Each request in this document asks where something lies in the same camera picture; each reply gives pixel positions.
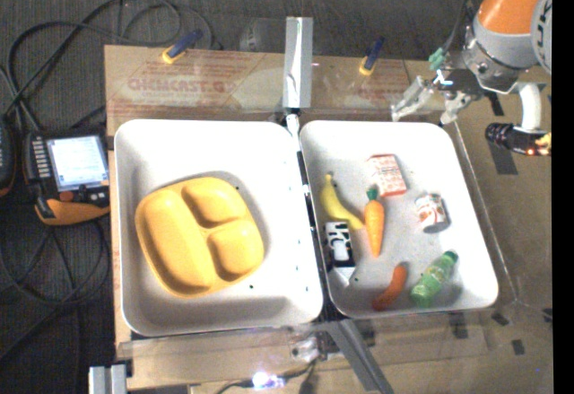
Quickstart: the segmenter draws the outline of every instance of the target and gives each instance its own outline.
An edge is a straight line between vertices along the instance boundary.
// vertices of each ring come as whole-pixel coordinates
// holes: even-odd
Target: carrot
[[[407,270],[406,266],[399,263],[393,270],[393,277],[391,278],[391,283],[372,302],[373,310],[383,311],[389,307],[396,298],[401,294],[404,288],[404,283],[406,282]]]
[[[365,205],[365,228],[369,236],[370,250],[373,257],[378,257],[383,244],[383,230],[385,228],[385,208],[377,200],[378,191],[370,188],[367,191],[369,202]]]

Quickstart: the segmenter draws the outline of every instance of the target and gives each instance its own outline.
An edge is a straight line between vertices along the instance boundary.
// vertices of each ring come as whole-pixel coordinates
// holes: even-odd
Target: tin can
[[[414,205],[424,232],[440,232],[448,227],[447,214],[440,195],[422,195],[414,200]]]

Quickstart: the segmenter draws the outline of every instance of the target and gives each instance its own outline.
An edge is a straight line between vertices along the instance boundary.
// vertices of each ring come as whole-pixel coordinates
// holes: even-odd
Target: blue and yellow clamp
[[[195,44],[196,41],[201,39],[204,36],[204,33],[197,29],[184,35],[181,37],[176,43],[169,48],[165,49],[161,53],[161,57],[163,57],[164,62],[168,64],[173,64],[176,60],[183,56],[183,53],[189,48],[191,45]]]
[[[377,40],[373,43],[373,46],[367,49],[366,54],[362,61],[361,65],[359,66],[359,72],[364,74],[365,76],[369,76],[373,73],[375,69],[375,62],[377,61],[378,53],[383,48],[383,43],[385,42],[384,37],[378,37]]]

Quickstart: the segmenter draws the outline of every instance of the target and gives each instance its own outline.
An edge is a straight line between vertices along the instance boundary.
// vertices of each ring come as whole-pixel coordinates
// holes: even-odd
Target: toy banana
[[[325,175],[325,184],[321,189],[319,199],[325,212],[327,212],[332,220],[345,220],[353,230],[359,230],[362,228],[363,223],[361,219],[349,212],[349,210],[341,204],[341,201],[339,201],[339,197],[337,196],[333,185],[333,176],[331,174]]]

